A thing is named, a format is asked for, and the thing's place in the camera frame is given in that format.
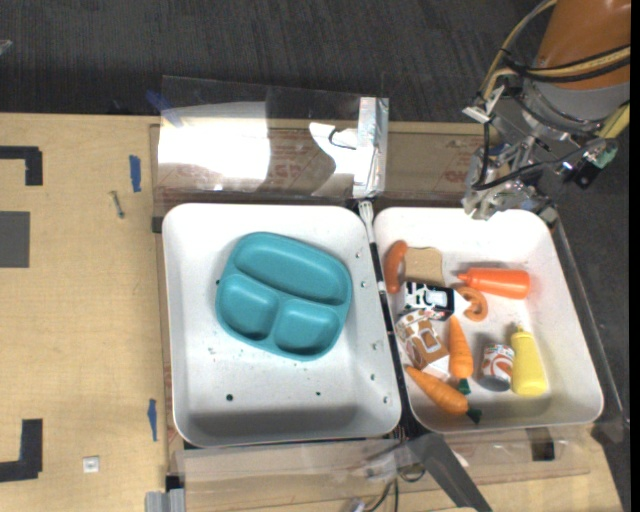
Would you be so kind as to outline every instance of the wooden surface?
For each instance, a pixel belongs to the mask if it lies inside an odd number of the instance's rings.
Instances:
[[[22,419],[44,423],[43,471],[37,480],[0,483],[2,511],[142,511],[145,493],[163,489],[167,443],[149,165],[149,128],[158,122],[0,114],[0,144],[36,145],[44,155],[42,187],[24,186],[22,161],[0,160],[0,210],[31,212],[30,268],[0,269],[0,461],[18,458]],[[129,155],[141,159],[139,193],[132,190]],[[157,442],[147,418],[150,399],[157,401]],[[621,510],[602,448],[586,439],[586,474],[480,490],[496,511]],[[85,474],[82,458],[93,455],[100,471]],[[441,491],[425,491],[401,496],[400,510],[451,506]]]

